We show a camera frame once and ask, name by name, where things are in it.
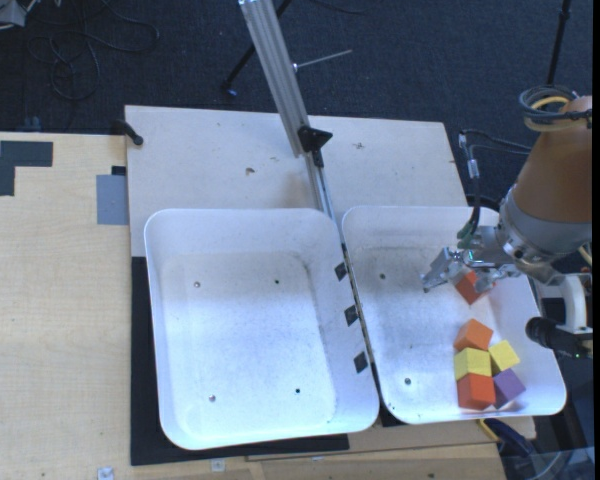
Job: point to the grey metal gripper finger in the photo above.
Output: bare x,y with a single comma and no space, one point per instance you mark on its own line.
500,272
441,268

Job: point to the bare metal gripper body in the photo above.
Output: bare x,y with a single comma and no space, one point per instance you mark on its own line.
490,248

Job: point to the orange cube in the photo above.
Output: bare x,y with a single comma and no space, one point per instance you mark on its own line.
467,288
473,334
475,391

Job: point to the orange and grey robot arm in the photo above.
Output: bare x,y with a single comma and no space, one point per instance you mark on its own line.
555,178

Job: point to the white plastic tray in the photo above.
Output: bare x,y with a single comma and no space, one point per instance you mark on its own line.
250,338
410,328

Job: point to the yellow cube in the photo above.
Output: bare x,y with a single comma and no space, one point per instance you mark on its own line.
472,363
505,355

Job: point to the purple cube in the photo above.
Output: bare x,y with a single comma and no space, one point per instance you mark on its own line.
509,387

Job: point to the black cylinder on white bracket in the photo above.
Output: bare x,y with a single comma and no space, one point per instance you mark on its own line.
555,335

